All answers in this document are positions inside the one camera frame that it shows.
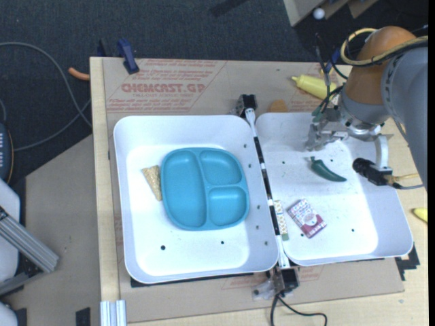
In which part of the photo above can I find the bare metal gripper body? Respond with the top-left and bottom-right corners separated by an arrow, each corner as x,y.
318,108 -> 384,143

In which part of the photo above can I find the green chili pepper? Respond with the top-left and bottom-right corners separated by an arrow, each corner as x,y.
309,156 -> 348,183

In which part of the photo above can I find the orange biscuit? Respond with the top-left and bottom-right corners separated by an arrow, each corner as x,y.
266,98 -> 288,113

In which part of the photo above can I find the yellow mustard bottle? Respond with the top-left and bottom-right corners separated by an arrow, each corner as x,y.
290,74 -> 338,101

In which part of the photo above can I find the thin black and white rod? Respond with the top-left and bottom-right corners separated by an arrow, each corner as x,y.
245,108 -> 290,268

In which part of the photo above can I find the white plastic tray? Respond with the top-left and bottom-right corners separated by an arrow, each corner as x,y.
254,111 -> 415,267
113,114 -> 281,285

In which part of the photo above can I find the pink and white carton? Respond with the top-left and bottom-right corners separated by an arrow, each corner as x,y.
287,198 -> 328,240

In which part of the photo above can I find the long white and green packet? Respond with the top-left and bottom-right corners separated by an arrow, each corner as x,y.
273,199 -> 291,242

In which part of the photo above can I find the yellow banana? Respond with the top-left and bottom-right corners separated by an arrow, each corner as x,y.
411,207 -> 429,224

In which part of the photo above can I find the brown cardboard board red print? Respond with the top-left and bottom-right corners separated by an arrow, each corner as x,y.
101,58 -> 406,323

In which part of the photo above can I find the blue divided plate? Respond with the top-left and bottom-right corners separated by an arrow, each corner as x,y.
160,147 -> 250,232

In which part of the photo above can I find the orange sausage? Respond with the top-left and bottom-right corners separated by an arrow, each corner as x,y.
67,67 -> 91,82

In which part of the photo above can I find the black cylinder on white bracket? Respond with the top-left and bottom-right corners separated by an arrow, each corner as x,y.
351,133 -> 394,187

